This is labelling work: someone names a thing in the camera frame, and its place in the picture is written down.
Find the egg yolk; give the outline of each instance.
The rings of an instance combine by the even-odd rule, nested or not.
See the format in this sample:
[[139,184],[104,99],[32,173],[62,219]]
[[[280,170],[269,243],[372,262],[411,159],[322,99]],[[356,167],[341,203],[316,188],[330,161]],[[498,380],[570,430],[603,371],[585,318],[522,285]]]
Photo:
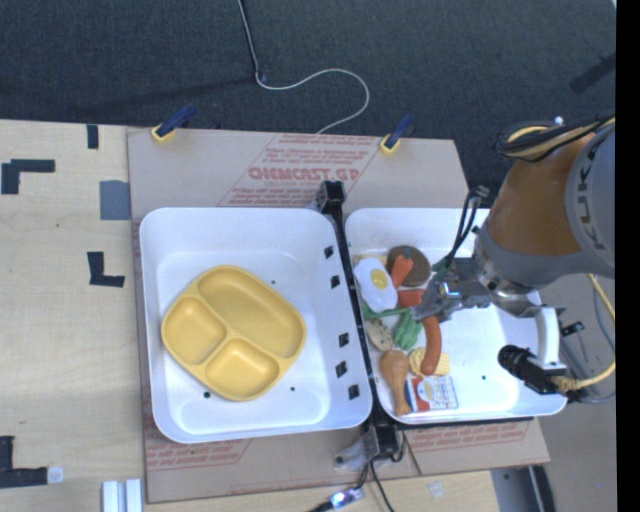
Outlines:
[[384,290],[387,287],[387,276],[379,268],[375,268],[371,271],[371,282],[373,286],[379,290]]

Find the yellow plate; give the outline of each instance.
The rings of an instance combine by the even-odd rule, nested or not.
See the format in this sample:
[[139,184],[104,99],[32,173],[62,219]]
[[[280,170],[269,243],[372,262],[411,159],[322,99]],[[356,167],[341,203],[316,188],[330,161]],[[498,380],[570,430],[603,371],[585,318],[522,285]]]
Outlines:
[[203,385],[253,400],[285,374],[304,347],[300,313],[240,267],[214,267],[189,284],[162,320],[162,342]]

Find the gray floor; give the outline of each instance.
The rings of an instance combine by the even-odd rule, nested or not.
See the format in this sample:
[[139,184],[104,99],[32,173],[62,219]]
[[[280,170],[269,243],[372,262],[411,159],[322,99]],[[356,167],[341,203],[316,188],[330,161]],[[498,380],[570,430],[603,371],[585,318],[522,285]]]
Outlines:
[[[615,281],[599,279],[615,307]],[[545,303],[566,307],[563,326],[581,322],[584,330],[568,337],[576,366],[583,377],[605,369],[612,350],[598,325],[593,292],[585,276],[567,276],[541,294]],[[614,334],[604,308],[607,331]],[[615,374],[593,386],[591,394],[608,396],[615,391]],[[616,400],[599,404],[569,403],[559,414],[540,419],[551,461],[544,471],[552,495],[551,505],[540,499],[543,482],[532,478],[529,468],[493,472],[500,508],[504,512],[608,512],[618,510]]]

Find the blue clamp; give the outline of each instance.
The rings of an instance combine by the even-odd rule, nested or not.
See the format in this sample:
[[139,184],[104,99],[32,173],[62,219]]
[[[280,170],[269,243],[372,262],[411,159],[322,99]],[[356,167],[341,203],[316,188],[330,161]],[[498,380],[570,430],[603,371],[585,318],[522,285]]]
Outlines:
[[402,121],[398,123],[393,132],[387,134],[384,139],[380,141],[380,150],[385,155],[393,153],[398,144],[400,143],[400,137],[410,135],[413,132],[413,117],[409,114],[402,118]]
[[151,136],[156,142],[166,142],[176,134],[176,128],[185,126],[189,119],[196,115],[196,107],[186,105],[178,110],[162,124],[151,130]]

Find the toy chicken leg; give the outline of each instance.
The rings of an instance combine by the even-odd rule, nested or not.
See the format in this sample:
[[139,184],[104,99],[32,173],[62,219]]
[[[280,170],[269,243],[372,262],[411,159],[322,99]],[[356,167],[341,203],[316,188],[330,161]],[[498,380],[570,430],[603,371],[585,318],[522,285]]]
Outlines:
[[400,350],[388,350],[380,358],[380,373],[391,387],[396,416],[411,412],[404,396],[404,383],[409,372],[409,358]]

